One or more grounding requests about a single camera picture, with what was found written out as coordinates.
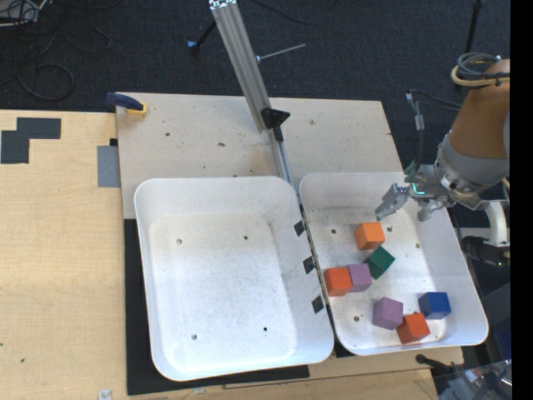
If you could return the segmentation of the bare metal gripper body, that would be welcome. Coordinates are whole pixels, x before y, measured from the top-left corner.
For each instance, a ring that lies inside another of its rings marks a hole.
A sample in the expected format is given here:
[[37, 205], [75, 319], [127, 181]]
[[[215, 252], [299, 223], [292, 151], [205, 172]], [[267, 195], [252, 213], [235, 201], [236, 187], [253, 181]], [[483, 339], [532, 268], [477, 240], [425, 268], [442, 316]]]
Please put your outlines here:
[[444, 163], [420, 165], [409, 175], [409, 184], [409, 194], [415, 199], [446, 207], [460, 204], [470, 210], [486, 208], [486, 201], [480, 197], [484, 187], [472, 183]]

